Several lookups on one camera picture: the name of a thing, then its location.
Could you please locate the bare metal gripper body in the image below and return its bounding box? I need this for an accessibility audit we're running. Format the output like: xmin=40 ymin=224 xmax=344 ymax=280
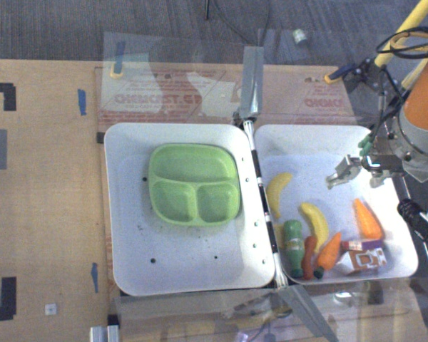
xmin=362 ymin=133 xmax=428 ymax=184

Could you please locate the white plastic tray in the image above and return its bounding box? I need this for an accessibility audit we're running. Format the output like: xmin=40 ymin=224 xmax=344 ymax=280
xmin=253 ymin=123 xmax=419 ymax=286
xmin=103 ymin=121 xmax=277 ymax=297

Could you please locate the orange carrot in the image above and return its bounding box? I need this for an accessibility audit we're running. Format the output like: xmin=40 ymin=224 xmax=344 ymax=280
xmin=352 ymin=197 xmax=384 ymax=241
xmin=313 ymin=231 xmax=343 ymax=280

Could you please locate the yellow banana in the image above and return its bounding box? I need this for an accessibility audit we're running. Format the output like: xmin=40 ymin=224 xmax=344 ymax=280
xmin=265 ymin=171 xmax=294 ymax=221
xmin=273 ymin=222 xmax=286 ymax=249
xmin=298 ymin=202 xmax=330 ymax=255

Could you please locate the purple and white packet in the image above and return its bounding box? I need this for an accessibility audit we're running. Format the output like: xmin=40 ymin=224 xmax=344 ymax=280
xmin=341 ymin=238 xmax=384 ymax=252

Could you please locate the orange and white carton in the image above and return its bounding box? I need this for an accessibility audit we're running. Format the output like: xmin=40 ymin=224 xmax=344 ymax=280
xmin=336 ymin=247 xmax=388 ymax=276

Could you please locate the thin black and white rod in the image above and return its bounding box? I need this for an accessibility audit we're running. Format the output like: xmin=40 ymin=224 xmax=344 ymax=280
xmin=242 ymin=119 xmax=289 ymax=289

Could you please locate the green plastic bottle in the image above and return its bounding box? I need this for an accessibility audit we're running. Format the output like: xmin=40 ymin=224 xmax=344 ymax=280
xmin=282 ymin=219 xmax=305 ymax=279

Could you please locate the red-orange sausage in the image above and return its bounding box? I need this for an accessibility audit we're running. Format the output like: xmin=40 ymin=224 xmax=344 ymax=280
xmin=301 ymin=235 xmax=319 ymax=281

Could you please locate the green divided plate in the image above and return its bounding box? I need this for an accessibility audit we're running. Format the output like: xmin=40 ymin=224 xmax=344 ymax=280
xmin=148 ymin=142 xmax=243 ymax=228

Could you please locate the brown cardboard board red print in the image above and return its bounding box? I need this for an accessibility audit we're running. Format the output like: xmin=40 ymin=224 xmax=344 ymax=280
xmin=94 ymin=63 xmax=376 ymax=301

